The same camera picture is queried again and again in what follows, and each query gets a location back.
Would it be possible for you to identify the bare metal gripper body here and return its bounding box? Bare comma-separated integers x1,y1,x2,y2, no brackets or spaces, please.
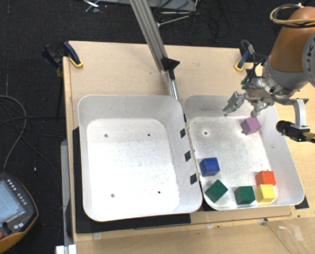
243,76,291,108

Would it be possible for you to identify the purple cube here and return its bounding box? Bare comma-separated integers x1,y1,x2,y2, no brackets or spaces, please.
240,116,262,135

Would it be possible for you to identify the white plastic tray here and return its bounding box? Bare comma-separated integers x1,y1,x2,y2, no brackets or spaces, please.
77,94,203,222
183,95,305,212

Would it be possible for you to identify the blue cube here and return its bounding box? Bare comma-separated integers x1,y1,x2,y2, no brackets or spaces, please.
199,157,220,177

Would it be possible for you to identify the orange cube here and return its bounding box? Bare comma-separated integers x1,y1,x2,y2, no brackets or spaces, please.
255,170,276,187

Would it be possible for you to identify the yellow cube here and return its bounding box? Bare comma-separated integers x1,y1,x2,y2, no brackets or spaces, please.
254,184,277,204

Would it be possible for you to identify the green cube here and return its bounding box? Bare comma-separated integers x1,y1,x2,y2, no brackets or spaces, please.
204,179,229,203
234,186,256,205

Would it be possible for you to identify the pale wood board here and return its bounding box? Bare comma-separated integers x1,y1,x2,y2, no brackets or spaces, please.
67,40,293,242

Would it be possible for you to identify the black cylinder on white bracket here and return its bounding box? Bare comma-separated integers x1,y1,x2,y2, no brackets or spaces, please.
275,98,312,143

